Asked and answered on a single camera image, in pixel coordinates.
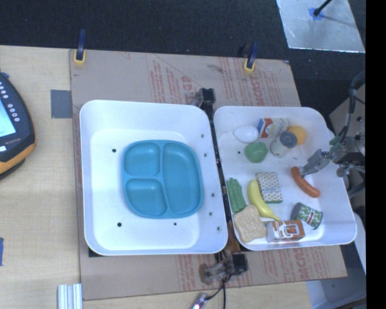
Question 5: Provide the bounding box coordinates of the brown cardboard board red print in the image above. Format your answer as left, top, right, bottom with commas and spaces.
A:
69, 49, 349, 301

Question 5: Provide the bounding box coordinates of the small orange and yellow carton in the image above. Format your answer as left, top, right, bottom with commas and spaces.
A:
257, 117, 290, 139

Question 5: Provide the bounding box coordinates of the orange ball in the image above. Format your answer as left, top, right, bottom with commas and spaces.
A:
286, 125, 307, 146

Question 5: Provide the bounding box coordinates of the white egg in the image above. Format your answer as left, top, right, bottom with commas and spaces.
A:
233, 124, 260, 144

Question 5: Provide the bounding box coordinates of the small can with grey lid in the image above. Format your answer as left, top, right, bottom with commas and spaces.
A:
269, 130, 298, 158

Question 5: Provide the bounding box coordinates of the white plastic tray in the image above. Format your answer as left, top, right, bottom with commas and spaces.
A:
213, 106, 358, 252
79, 99, 229, 256

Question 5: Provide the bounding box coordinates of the green pepper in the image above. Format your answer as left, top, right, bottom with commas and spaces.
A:
243, 141, 269, 164

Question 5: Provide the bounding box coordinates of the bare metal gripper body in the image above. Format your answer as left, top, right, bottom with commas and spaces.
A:
331, 140, 367, 177

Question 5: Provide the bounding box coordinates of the tan bread slice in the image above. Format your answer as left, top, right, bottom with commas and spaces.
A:
233, 204, 268, 243

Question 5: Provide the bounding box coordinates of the blue divided plate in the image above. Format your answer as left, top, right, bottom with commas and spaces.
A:
121, 139, 204, 220

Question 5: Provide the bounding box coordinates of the orange and white carton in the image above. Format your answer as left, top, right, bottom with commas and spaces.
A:
265, 219, 307, 243

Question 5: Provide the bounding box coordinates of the black block with thin wires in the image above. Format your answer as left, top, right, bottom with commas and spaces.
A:
199, 88, 217, 109
232, 252, 248, 275

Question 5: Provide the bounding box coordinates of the green labelled can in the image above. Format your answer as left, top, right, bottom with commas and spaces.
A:
289, 202, 324, 230

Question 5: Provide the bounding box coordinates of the green beans bundle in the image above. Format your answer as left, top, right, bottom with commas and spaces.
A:
225, 177, 247, 214

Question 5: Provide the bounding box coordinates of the yellow patterned box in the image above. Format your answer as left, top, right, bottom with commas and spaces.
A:
255, 171, 284, 204

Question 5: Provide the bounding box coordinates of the thin black rod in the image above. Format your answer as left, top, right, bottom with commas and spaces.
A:
207, 105, 234, 254

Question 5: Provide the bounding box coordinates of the yellow banana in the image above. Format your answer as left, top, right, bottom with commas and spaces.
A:
246, 179, 281, 221

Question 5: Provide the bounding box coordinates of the orange sausage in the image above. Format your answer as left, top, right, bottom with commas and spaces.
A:
290, 166, 321, 198

